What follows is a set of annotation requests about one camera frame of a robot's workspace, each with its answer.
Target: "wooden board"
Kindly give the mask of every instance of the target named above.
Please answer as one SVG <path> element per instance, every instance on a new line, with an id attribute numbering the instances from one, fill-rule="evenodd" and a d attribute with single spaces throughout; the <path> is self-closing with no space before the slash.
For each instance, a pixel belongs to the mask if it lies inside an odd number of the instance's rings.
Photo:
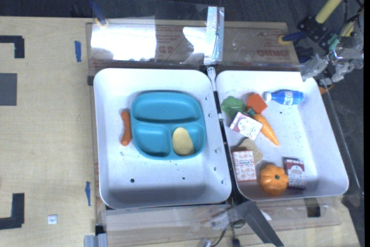
<path id="1" fill-rule="evenodd" d="M 13 193 L 25 194 L 25 222 L 22 228 L 0 230 L 2 247 L 82 246 L 84 236 L 94 233 L 97 208 L 86 51 L 90 21 L 0 17 L 0 35 L 25 39 L 24 59 L 14 59 L 13 45 L 0 43 L 0 73 L 17 73 L 18 78 L 17 106 L 0 106 L 0 218 L 10 216 Z M 76 40 L 82 46 L 81 62 L 75 56 Z M 91 206 L 86 182 L 91 185 Z M 360 246 L 348 210 L 339 204 L 338 213 L 340 224 L 277 234 L 286 246 Z M 58 223 L 48 224 L 53 214 Z M 261 246 L 255 234 L 239 239 L 242 246 Z M 219 246 L 231 246 L 230 240 L 228 234 Z"/>

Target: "blue plate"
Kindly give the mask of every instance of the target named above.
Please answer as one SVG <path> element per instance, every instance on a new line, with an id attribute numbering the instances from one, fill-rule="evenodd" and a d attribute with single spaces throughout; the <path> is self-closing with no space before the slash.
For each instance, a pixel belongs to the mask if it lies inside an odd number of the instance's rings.
<path id="1" fill-rule="evenodd" d="M 137 96 L 131 105 L 132 139 L 148 158 L 178 160 L 198 155 L 206 143 L 203 111 L 196 99 L 179 92 L 155 91 Z M 179 156 L 172 146 L 172 133 L 185 128 L 195 153 Z"/>

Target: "toy pumpkin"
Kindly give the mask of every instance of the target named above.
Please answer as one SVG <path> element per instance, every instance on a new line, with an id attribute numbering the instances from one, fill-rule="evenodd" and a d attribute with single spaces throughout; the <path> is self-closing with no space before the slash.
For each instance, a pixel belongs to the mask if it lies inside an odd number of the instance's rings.
<path id="1" fill-rule="evenodd" d="M 265 192 L 278 196 L 287 189 L 288 175 L 282 167 L 267 165 L 260 173 L 260 184 Z"/>

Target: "blue water bottle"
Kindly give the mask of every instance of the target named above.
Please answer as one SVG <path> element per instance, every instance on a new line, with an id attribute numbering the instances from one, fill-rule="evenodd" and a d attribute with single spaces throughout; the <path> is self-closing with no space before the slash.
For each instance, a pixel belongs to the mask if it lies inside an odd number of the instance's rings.
<path id="1" fill-rule="evenodd" d="M 299 91 L 280 90 L 273 93 L 265 92 L 263 97 L 266 102 L 273 100 L 282 105 L 296 105 L 303 101 L 304 96 Z"/>

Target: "blue tape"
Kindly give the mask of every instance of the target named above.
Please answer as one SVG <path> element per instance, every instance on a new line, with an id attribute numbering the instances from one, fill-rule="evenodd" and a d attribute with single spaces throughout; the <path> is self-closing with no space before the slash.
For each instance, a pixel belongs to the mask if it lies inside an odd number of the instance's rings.
<path id="1" fill-rule="evenodd" d="M 86 197 L 87 197 L 87 204 L 89 206 L 91 206 L 91 200 L 90 200 L 91 190 L 90 190 L 90 182 L 89 181 L 86 181 L 85 193 L 86 193 Z"/>
<path id="2" fill-rule="evenodd" d="M 92 0 L 89 0 L 88 1 L 88 5 L 90 6 L 90 8 L 93 10 L 93 12 L 97 15 L 97 19 L 98 21 L 102 24 L 102 25 L 105 25 L 106 24 L 106 20 L 105 20 L 105 17 L 104 17 L 104 14 L 103 14 L 103 11 L 101 10 L 100 6 L 92 1 Z"/>
<path id="3" fill-rule="evenodd" d="M 75 40 L 75 54 L 77 62 L 81 62 L 81 43 Z"/>
<path id="4" fill-rule="evenodd" d="M 285 35 L 282 40 L 283 41 L 295 41 L 295 40 L 299 40 L 299 39 L 305 39 L 307 37 L 307 34 L 306 33 L 303 33 L 303 32 L 295 32 L 295 33 L 290 33 L 290 34 L 287 34 Z"/>

